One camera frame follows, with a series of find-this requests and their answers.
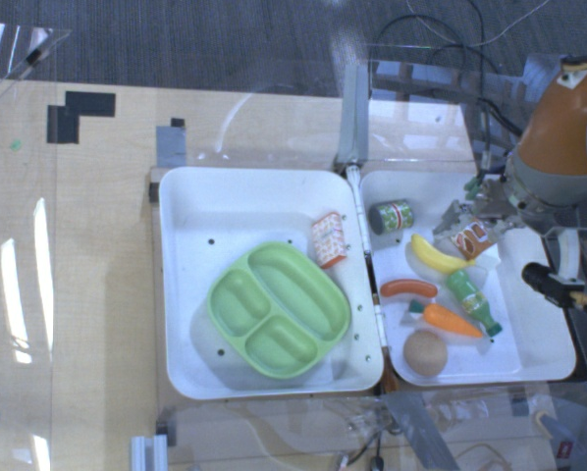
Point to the white plastic tray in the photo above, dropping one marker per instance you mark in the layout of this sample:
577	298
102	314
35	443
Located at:
254	204
529	331

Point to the orange carrot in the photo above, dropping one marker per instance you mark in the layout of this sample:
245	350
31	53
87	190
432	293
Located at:
448	319

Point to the brown bread roll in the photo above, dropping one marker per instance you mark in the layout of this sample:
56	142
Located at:
425	353

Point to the black cylinder on white bracket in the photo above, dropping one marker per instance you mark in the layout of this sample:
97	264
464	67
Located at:
549	282

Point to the yellow banana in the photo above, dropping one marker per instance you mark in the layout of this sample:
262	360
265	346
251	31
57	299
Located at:
436	258

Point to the orange and brown packet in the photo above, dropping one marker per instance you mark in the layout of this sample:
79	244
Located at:
471	241

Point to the orange and white carton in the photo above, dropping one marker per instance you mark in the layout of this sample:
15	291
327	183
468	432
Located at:
329	241

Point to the green bottle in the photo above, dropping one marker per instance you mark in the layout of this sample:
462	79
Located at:
470	298

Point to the green divided plate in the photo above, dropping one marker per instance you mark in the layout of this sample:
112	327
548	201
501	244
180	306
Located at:
283	282

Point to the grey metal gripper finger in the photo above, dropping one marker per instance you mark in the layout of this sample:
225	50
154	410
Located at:
451	220
505	229

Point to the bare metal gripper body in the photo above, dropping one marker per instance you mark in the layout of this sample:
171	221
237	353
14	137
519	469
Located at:
495	203

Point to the green can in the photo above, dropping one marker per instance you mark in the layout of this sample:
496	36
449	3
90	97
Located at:
394	216

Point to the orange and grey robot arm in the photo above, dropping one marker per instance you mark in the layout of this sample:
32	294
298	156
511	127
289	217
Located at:
558	130

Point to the red sausage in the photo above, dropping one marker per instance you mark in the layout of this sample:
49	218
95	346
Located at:
409	288

